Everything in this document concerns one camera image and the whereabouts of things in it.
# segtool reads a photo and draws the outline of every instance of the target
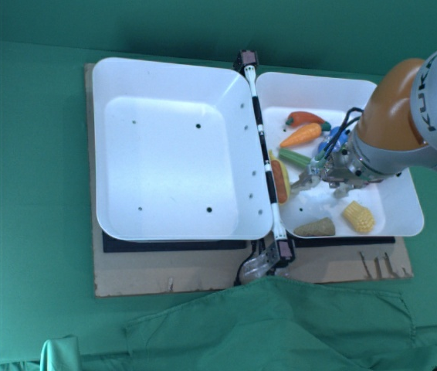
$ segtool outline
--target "green cloth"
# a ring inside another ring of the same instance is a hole
[[[42,371],[437,369],[399,293],[265,277],[129,321],[128,354],[80,356],[50,339]]]

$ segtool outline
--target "table surface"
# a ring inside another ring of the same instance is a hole
[[[124,352],[127,321],[207,295],[95,296],[83,67],[108,56],[232,66],[0,43],[0,363],[38,359],[44,341],[69,334],[82,354]],[[337,284],[400,291],[417,327],[437,334],[437,173],[414,168],[412,177],[425,215],[424,230],[405,239],[414,277]]]

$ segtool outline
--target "black cable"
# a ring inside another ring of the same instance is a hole
[[[241,273],[241,269],[244,266],[244,264],[247,261],[251,260],[252,256],[255,255],[257,243],[258,243],[258,240],[252,240],[251,241],[251,254],[239,265],[237,273],[235,274],[235,280],[234,280],[234,285],[235,286],[240,286],[241,285],[241,279],[239,278],[239,274]]]
[[[345,114],[344,120],[342,121],[342,124],[339,127],[339,130],[337,131],[337,133],[327,142],[327,144],[324,147],[324,151],[325,152],[325,156],[324,158],[327,159],[330,154],[332,153],[332,151],[335,148],[335,145],[337,144],[337,141],[339,140],[340,136],[342,135],[342,133],[344,133],[344,131],[347,129],[347,127],[349,127],[350,125],[352,125],[354,122],[356,122],[357,120],[359,120],[360,117],[356,117],[353,118],[352,120],[349,121],[349,116],[351,115],[352,112],[357,111],[359,113],[363,112],[363,109],[360,109],[359,107],[352,107],[350,108],[347,113]]]
[[[261,254],[265,249],[265,238],[262,238],[258,240],[258,254]]]

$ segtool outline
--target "orange carrot toy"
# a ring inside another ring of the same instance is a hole
[[[317,122],[311,122],[310,124],[303,125],[301,128],[296,129],[288,138],[286,138],[280,147],[292,147],[294,145],[301,145],[318,138],[322,131],[326,131],[322,125]]]

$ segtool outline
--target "blue object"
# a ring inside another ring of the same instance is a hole
[[[331,138],[337,134],[339,129],[340,129],[340,127],[333,127],[330,130],[330,133],[328,134],[328,136],[326,136],[325,139],[318,145],[318,152],[321,152],[325,148],[325,146],[328,144],[328,142],[331,140]],[[337,142],[335,143],[334,151],[339,151],[340,148],[347,141],[347,138],[348,138],[348,133],[346,133],[346,131],[342,132],[340,134],[340,137],[337,139]]]

